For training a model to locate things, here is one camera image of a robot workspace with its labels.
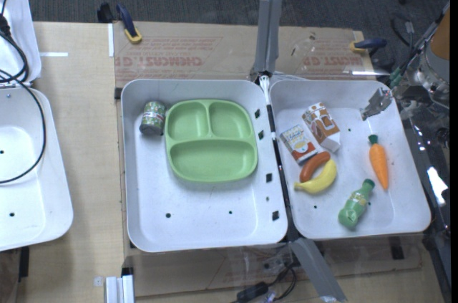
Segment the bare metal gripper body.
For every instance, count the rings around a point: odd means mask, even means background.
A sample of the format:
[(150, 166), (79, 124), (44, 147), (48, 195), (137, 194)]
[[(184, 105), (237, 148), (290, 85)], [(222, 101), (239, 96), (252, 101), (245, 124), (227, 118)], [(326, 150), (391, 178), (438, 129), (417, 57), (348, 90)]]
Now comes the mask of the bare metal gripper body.
[(425, 68), (407, 69), (394, 82), (391, 92), (398, 100), (431, 102), (441, 107), (449, 107), (449, 83), (434, 71)]

